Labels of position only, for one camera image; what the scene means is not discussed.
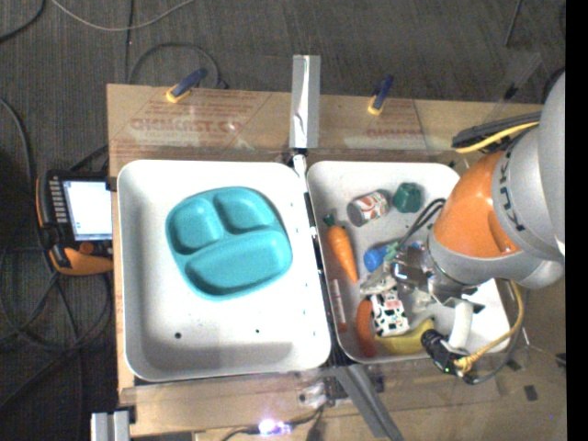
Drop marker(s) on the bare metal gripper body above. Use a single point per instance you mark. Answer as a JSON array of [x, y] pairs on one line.
[[415, 269]]

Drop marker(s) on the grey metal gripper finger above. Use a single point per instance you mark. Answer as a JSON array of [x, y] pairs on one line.
[[420, 305], [379, 283]]

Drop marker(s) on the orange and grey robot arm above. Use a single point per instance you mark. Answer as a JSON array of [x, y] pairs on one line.
[[478, 218]]

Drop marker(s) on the blue capped bottle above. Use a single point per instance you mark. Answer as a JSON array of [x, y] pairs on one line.
[[374, 258]]

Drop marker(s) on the white carton with black spots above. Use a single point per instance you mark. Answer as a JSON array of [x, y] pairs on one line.
[[389, 314]]

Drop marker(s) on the yellow banana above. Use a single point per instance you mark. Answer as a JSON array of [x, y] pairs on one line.
[[404, 342]]

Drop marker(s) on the orange sausage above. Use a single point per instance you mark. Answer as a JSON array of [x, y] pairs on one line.
[[365, 329]]

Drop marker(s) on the orange carrot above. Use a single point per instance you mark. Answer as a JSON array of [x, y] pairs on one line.
[[342, 246]]

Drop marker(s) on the green cup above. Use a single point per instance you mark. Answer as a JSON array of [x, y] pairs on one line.
[[407, 198]]

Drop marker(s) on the red and white can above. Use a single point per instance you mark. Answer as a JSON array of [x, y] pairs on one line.
[[369, 207]]

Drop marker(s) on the white plastic tray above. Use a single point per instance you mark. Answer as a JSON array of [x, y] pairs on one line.
[[340, 186], [220, 338]]

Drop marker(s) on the blue divided plate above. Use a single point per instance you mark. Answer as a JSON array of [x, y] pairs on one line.
[[229, 244]]

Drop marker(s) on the brown cardboard board red print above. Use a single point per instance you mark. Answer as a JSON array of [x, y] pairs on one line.
[[197, 122]]

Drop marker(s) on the black cylinder on white bracket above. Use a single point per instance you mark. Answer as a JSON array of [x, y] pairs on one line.
[[460, 322]]

